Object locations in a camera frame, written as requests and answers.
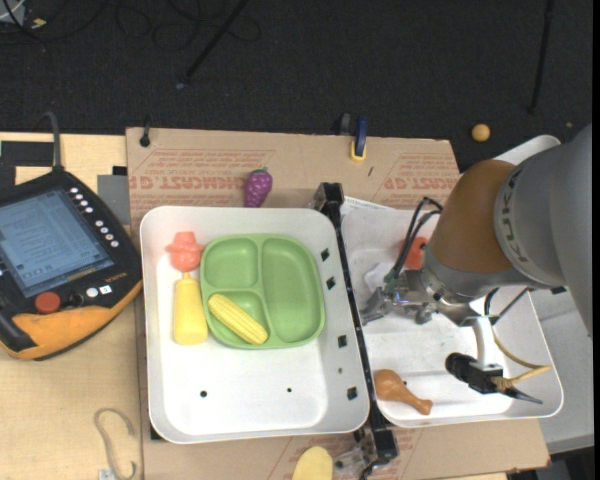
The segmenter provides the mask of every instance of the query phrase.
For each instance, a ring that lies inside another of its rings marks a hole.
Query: red button
[[[34,304],[38,313],[48,315],[60,309],[60,297],[55,292],[42,292],[36,297]]]

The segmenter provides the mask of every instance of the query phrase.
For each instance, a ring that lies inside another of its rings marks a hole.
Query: green plate
[[[200,263],[204,311],[213,335],[237,348],[303,345],[324,327],[320,274],[311,252],[298,240],[273,234],[231,235],[205,246]],[[247,343],[209,312],[222,293],[269,333],[262,345]]]

